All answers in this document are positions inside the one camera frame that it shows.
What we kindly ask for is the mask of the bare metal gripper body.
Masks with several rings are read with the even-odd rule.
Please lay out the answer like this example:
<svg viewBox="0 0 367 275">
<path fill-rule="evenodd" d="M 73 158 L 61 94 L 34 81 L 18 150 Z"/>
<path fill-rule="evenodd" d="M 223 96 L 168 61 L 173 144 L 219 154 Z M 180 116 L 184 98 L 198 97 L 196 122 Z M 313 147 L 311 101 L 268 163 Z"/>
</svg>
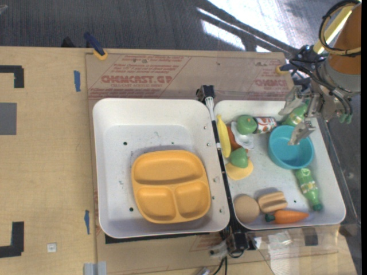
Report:
<svg viewBox="0 0 367 275">
<path fill-rule="evenodd" d="M 353 108 L 349 99 L 339 89 L 329 89 L 325 85 L 312 81 L 307 98 L 306 118 L 317 117 L 329 122 L 337 119 L 339 122 L 351 122 Z"/>
</svg>

